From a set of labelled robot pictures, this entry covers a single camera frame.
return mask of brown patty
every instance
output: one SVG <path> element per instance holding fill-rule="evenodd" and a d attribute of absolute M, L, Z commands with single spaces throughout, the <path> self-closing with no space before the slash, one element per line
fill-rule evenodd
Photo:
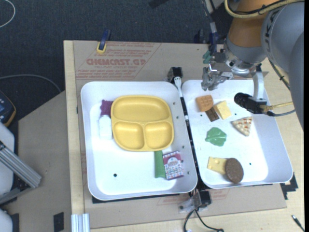
<path fill-rule="evenodd" d="M 229 158 L 225 163 L 227 178 L 233 183 L 239 183 L 243 179 L 243 168 L 241 163 L 235 158 Z"/>

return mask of toy pizza slice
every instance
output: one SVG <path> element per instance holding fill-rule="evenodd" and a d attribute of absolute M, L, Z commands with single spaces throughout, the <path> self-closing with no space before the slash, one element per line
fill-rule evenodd
<path fill-rule="evenodd" d="M 232 121 L 232 124 L 242 134 L 244 134 L 245 136 L 249 136 L 251 124 L 252 124 L 252 117 L 245 117 L 245 118 Z"/>

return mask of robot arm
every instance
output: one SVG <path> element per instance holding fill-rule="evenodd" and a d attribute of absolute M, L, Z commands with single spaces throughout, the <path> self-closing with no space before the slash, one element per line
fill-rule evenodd
<path fill-rule="evenodd" d="M 251 77 L 267 57 L 288 73 L 288 88 L 303 127 L 304 0 L 240 0 L 236 12 L 225 0 L 225 8 L 234 19 L 223 50 L 215 52 L 203 70 L 202 88 L 217 88 L 231 79 L 228 72 Z"/>

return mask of black pen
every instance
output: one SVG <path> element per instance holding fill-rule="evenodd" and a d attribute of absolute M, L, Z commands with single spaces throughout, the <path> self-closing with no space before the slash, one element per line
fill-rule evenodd
<path fill-rule="evenodd" d="M 294 215 L 292 215 L 292 218 L 294 219 L 295 223 L 296 223 L 303 231 L 305 231 L 305 229 L 303 228 L 303 226 L 301 226 L 300 222 L 298 221 L 298 219 L 297 219 Z"/>

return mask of yellow divided tray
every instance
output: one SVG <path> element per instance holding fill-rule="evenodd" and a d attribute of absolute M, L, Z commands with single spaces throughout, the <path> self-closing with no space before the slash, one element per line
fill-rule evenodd
<path fill-rule="evenodd" d="M 174 139 L 169 105 L 148 95 L 120 96 L 112 103 L 112 133 L 117 144 L 131 151 L 157 151 Z"/>

